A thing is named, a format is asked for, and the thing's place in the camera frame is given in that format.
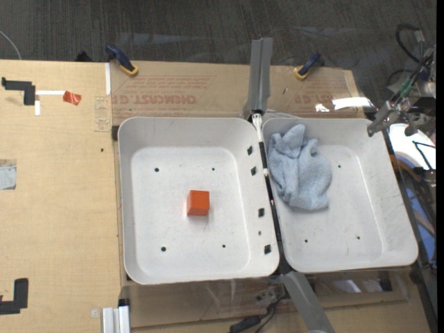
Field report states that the light blue towel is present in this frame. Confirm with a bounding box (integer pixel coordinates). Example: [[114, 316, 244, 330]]
[[267, 123, 333, 212]]

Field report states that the orange cube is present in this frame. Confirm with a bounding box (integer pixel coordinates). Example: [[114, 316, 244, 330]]
[[186, 189, 211, 217]]

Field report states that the brown cardboard board, red print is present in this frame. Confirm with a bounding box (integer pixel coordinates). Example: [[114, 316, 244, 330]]
[[110, 60, 409, 328]]

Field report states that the white plastic tray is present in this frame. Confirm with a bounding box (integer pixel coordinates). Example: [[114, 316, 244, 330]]
[[262, 117, 420, 274], [117, 116, 280, 286]]

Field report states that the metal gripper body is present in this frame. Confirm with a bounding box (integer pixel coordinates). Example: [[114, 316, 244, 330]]
[[398, 96, 437, 117]]

